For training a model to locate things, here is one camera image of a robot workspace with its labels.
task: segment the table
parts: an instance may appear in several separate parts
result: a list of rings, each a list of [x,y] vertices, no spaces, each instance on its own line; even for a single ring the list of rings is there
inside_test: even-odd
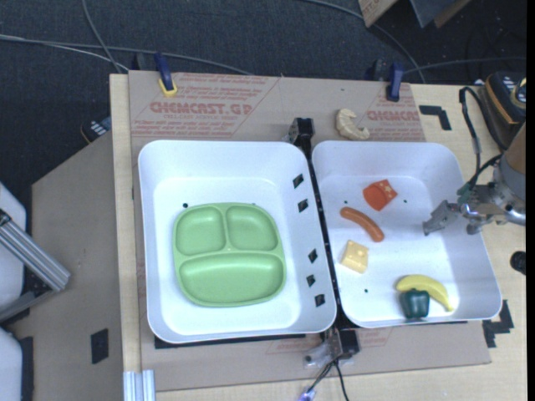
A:
[[[463,177],[470,178],[475,157],[471,139],[458,104],[457,86],[411,85],[418,105],[440,105],[447,113],[452,131],[441,130],[438,118],[422,116],[427,141],[442,143],[454,152]],[[120,278],[120,317],[123,368],[142,371],[140,317],[135,269],[135,218],[132,201],[132,164],[130,148],[129,88],[126,75],[110,76],[113,155],[115,169],[115,211]],[[498,150],[493,144],[478,108],[469,103],[472,123],[480,136],[484,162]],[[324,123],[315,120],[319,132]],[[526,278],[509,265],[514,251],[525,251],[525,228],[489,225],[483,231],[497,280],[512,314],[515,328],[497,336],[497,348],[490,351],[492,363],[463,367],[424,369],[408,372],[347,376],[344,379],[350,399],[527,399],[527,307]],[[158,392],[157,399],[203,401],[208,399],[297,399],[311,382],[306,380],[277,383],[233,385],[217,388]],[[318,386],[317,400],[342,399],[338,378],[326,378]]]

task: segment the brown sausage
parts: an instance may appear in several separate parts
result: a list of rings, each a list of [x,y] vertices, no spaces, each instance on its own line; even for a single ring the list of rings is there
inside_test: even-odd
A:
[[[347,218],[348,220],[354,221],[359,226],[362,226],[375,242],[381,242],[385,238],[385,234],[380,227],[377,226],[377,223],[369,218],[364,212],[345,206],[340,210],[340,215],[343,218]]]

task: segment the beige curved object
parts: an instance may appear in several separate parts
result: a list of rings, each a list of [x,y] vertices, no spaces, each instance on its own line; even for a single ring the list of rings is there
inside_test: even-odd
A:
[[[349,109],[341,109],[336,114],[336,129],[345,138],[350,140],[367,140],[369,131],[367,128],[358,128],[353,119],[357,115]]]

